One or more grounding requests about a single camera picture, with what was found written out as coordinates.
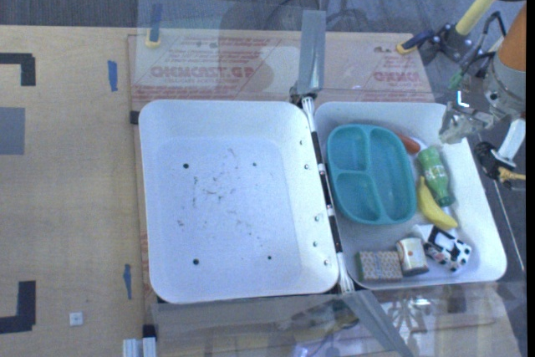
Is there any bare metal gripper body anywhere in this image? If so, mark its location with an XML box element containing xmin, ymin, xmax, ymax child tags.
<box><xmin>456</xmin><ymin>88</ymin><xmax>524</xmax><ymax>135</ymax></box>

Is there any orange sausage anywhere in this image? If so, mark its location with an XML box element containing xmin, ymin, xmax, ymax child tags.
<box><xmin>396</xmin><ymin>132</ymin><xmax>422</xmax><ymax>156</ymax></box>

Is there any green bottle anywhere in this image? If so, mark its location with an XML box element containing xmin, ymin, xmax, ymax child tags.
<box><xmin>416</xmin><ymin>145</ymin><xmax>456</xmax><ymax>208</ymax></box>

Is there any yellow banana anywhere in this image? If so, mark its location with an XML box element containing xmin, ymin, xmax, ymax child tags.
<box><xmin>416</xmin><ymin>175</ymin><xmax>460</xmax><ymax>232</ymax></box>

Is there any teal divided plate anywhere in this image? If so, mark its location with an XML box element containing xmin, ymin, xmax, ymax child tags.
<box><xmin>326</xmin><ymin>123</ymin><xmax>418</xmax><ymax>227</ymax></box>

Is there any white plastic tray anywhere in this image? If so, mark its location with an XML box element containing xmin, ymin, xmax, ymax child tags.
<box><xmin>313</xmin><ymin>100</ymin><xmax>508</xmax><ymax>291</ymax></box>
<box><xmin>137</xmin><ymin>98</ymin><xmax>341</xmax><ymax>305</ymax></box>

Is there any black and white carton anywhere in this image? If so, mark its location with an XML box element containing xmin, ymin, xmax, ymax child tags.
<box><xmin>422</xmin><ymin>225</ymin><xmax>473</xmax><ymax>274</ymax></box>

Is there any small white and orange can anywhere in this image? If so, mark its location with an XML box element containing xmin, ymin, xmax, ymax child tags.
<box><xmin>395</xmin><ymin>237</ymin><xmax>431</xmax><ymax>278</ymax></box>

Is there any thin black and white rod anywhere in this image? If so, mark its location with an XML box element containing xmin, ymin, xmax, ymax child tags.
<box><xmin>300</xmin><ymin>95</ymin><xmax>357</xmax><ymax>294</ymax></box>

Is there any patterned tan packet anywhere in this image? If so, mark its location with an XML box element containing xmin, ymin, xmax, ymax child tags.
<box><xmin>355</xmin><ymin>249</ymin><xmax>404</xmax><ymax>283</ymax></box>

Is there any brown cardboard board, red print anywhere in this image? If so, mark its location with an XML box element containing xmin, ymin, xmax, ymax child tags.
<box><xmin>126</xmin><ymin>31</ymin><xmax>438</xmax><ymax>309</ymax></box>

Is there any black cylinder on white bracket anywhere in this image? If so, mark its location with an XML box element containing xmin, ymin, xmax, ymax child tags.
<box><xmin>473</xmin><ymin>117</ymin><xmax>527</xmax><ymax>181</ymax></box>

